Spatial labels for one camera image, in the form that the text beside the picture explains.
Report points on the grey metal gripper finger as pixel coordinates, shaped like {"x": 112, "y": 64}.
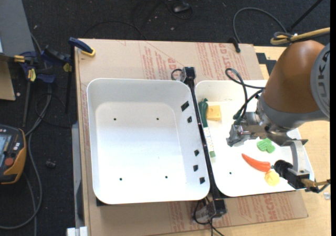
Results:
{"x": 232, "y": 141}
{"x": 235, "y": 129}

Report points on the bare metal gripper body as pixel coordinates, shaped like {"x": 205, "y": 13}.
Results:
{"x": 256, "y": 127}

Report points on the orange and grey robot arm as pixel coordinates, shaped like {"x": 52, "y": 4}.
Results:
{"x": 294, "y": 77}

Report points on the green toy lettuce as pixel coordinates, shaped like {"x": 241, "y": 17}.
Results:
{"x": 265, "y": 146}

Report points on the white and green packet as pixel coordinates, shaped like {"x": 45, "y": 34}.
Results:
{"x": 209, "y": 140}

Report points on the yellow toy cheese wedge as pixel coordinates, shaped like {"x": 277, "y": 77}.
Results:
{"x": 214, "y": 113}

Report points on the orange toy carrot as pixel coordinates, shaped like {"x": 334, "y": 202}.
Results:
{"x": 256, "y": 163}

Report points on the white plastic tray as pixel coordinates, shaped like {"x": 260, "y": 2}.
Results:
{"x": 231, "y": 177}
{"x": 136, "y": 145}

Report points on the green toy pepper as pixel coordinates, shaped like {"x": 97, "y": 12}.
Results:
{"x": 203, "y": 110}

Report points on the thin black and white rod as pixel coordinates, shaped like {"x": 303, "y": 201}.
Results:
{"x": 196, "y": 103}

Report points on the yellow toy corn piece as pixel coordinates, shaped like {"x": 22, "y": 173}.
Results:
{"x": 272, "y": 178}

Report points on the brown cardboard board red print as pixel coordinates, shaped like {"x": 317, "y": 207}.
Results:
{"x": 126, "y": 59}

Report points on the black cylinder on white bracket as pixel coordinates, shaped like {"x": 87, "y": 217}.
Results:
{"x": 294, "y": 174}

